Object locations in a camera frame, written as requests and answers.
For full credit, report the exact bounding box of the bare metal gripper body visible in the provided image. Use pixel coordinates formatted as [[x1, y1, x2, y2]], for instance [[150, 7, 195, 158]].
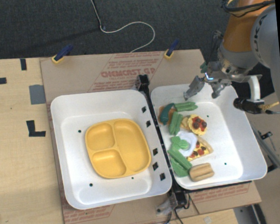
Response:
[[203, 57, 263, 87]]

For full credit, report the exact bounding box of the green toy pea pod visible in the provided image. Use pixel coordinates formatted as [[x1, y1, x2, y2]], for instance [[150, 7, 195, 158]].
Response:
[[167, 111, 185, 136], [174, 100, 199, 113], [170, 157, 190, 179], [167, 146, 193, 172]]

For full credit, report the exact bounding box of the orange toy biscuit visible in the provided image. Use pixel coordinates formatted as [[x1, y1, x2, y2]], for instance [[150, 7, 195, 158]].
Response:
[[157, 104, 179, 125]]

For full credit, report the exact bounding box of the yellow wavy toy chip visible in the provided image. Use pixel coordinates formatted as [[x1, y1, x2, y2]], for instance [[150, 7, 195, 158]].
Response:
[[179, 116, 191, 132]]

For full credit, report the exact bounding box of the yellow tart with red berries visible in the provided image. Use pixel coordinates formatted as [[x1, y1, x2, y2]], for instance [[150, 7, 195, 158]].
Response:
[[186, 113, 209, 137]]

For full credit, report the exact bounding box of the dark green toy vegetable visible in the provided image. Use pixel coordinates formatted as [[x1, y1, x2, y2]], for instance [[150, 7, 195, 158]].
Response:
[[157, 102, 178, 126]]

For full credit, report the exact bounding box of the white plastic tray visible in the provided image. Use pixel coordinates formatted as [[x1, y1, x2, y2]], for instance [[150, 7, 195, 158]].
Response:
[[150, 76, 269, 193], [49, 85, 175, 212]]

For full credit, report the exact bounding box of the white toy fried egg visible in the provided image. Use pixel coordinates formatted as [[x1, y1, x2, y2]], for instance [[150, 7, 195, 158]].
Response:
[[175, 129, 200, 158]]

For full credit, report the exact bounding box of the green toy lettuce leaf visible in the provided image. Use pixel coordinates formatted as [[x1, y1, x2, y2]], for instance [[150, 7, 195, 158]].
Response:
[[170, 135, 190, 151]]

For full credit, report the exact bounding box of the thin black rod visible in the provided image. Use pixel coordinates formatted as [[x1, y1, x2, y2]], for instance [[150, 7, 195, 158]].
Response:
[[142, 81, 179, 195]]

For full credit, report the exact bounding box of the toy pizza slice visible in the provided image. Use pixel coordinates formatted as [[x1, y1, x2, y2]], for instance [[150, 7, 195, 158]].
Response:
[[183, 135, 214, 163]]

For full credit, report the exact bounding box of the tan toy bread bun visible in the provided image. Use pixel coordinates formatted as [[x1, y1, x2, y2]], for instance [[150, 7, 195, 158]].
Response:
[[188, 162, 215, 183]]

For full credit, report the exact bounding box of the yellow divided plate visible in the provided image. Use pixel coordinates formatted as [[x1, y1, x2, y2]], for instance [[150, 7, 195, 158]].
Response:
[[83, 116, 153, 181]]

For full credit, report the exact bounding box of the brown cardboard board, red print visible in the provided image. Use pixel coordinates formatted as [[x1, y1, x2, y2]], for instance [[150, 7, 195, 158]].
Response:
[[39, 38, 264, 224]]

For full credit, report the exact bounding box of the black cylinder on white bracket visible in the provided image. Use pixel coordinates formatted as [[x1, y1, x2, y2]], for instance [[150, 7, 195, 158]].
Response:
[[230, 75, 266, 117]]

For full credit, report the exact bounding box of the black block with thin wires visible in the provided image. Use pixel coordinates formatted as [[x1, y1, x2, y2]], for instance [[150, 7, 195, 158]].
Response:
[[167, 187, 189, 208], [133, 73, 151, 93]]

